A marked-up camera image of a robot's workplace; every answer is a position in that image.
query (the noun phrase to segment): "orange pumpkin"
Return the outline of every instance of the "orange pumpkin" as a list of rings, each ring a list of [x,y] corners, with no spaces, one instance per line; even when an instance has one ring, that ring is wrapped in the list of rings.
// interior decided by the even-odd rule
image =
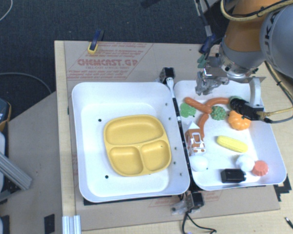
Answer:
[[[231,110],[228,117],[228,122],[232,128],[236,130],[244,130],[250,127],[251,121],[236,111]]]

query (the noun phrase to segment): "sausage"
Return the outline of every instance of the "sausage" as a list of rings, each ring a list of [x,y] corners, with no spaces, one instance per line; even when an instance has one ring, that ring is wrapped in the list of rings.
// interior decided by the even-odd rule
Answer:
[[[208,120],[208,118],[209,118],[209,114],[205,113],[205,114],[202,114],[199,120],[197,121],[197,125],[201,129],[201,139],[203,139],[205,136],[204,125],[205,125],[205,122]]]
[[[206,113],[206,114],[210,114],[212,112],[212,108],[210,106],[207,106],[205,104],[202,104],[200,102],[198,102],[197,100],[194,100],[190,97],[186,97],[184,99],[185,103],[190,105],[191,107],[194,107],[195,109]]]
[[[218,97],[218,98],[209,99],[205,103],[205,105],[212,107],[213,105],[216,105],[216,104],[229,104],[229,102],[230,102],[229,98]]]

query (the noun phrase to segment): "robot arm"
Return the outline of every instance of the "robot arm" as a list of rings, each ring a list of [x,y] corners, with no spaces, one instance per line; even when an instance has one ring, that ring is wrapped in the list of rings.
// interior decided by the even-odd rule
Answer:
[[[260,82],[254,78],[265,62],[293,78],[293,0],[239,0],[230,15],[222,1],[222,12],[230,20],[219,53],[209,57],[198,72],[196,93],[207,95],[229,81],[249,83],[251,100],[247,110],[236,111],[251,120],[263,120]]]

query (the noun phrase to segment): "white tray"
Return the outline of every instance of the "white tray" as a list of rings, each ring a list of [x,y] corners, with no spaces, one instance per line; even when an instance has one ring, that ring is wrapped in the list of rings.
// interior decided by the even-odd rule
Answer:
[[[190,184],[187,162],[169,89],[158,82],[82,82],[72,91],[79,188],[91,202],[180,195]],[[130,115],[157,117],[171,147],[170,165],[158,173],[126,177],[108,161],[104,126]]]
[[[185,97],[191,97],[195,100],[205,103],[211,98],[239,96],[244,100],[250,100],[250,86],[231,81],[228,85],[222,85],[215,88],[212,94],[197,95],[195,92],[196,82],[193,80],[183,80],[176,83],[174,87],[175,96],[180,106]],[[229,112],[229,108],[220,105]],[[197,122],[202,112],[196,111],[194,117],[181,117],[184,132],[188,129],[190,123]],[[286,178],[286,169],[277,146],[271,125],[262,121],[252,121],[250,128],[238,131],[230,127],[226,120],[214,120],[211,117],[204,126],[204,143],[206,152],[203,155],[208,159],[208,169],[203,172],[192,170],[194,182],[203,190],[212,191],[226,188],[263,186],[269,184],[282,183]],[[241,183],[222,183],[221,171],[226,168],[238,168],[235,165],[239,153],[221,147],[216,143],[219,135],[229,136],[245,142],[249,149],[247,154],[254,160],[264,160],[269,166],[269,173],[265,176],[254,176],[247,172],[246,180]]]

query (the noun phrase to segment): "white egg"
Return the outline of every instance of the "white egg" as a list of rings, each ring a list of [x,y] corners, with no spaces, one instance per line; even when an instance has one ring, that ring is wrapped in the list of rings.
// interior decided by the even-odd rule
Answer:
[[[239,156],[235,164],[240,167],[243,172],[250,172],[255,165],[255,160],[249,155],[243,154]]]
[[[191,168],[196,172],[205,171],[208,167],[209,161],[201,155],[191,155],[189,159]]]

